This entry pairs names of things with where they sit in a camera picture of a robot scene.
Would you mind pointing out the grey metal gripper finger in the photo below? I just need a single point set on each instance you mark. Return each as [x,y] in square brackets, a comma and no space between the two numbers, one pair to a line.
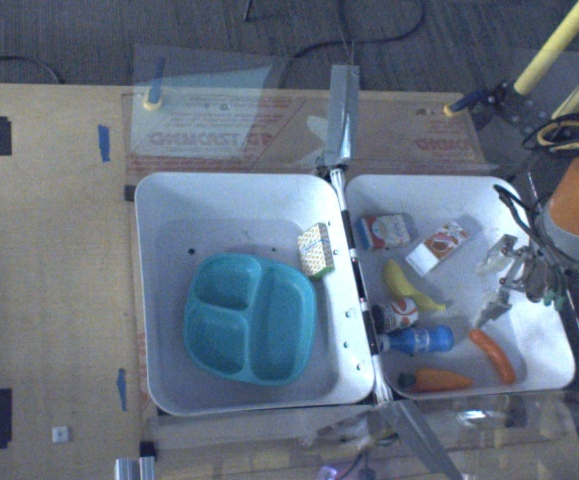
[494,309]
[507,248]

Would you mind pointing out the yellow patterned carton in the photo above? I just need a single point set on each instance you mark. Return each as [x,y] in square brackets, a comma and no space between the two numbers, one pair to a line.
[315,250]

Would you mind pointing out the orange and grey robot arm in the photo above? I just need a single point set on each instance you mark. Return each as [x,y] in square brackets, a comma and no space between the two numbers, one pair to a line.
[576,203]

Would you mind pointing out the blue divided plate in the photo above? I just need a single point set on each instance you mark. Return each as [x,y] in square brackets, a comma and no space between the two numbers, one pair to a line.
[279,328]

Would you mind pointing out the orange carrot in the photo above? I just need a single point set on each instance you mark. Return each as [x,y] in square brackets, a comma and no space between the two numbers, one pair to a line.
[441,380]

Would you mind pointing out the orange sausage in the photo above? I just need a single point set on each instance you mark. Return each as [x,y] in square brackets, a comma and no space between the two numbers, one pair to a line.
[494,354]

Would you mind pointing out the red and white can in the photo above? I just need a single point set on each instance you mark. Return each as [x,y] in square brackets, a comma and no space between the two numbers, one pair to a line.
[400,314]

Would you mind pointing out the clear plastic bottle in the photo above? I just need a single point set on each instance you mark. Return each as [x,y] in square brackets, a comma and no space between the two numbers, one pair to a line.
[489,264]

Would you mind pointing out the red and white carton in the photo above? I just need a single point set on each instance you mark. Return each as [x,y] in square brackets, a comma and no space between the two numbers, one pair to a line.
[384,232]

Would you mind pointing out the white and brown carton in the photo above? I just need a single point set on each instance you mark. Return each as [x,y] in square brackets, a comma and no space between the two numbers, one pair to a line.
[436,248]

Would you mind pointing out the blue bottle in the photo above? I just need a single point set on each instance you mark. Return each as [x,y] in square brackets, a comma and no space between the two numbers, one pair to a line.
[419,339]

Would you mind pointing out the yellow banana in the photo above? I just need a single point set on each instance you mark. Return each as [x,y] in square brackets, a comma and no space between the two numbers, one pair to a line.
[400,283]

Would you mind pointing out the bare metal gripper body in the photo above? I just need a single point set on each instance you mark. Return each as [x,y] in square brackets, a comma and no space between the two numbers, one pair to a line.
[536,275]

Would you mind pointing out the white plastic tray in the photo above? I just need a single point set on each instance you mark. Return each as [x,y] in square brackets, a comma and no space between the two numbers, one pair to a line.
[179,203]
[534,338]

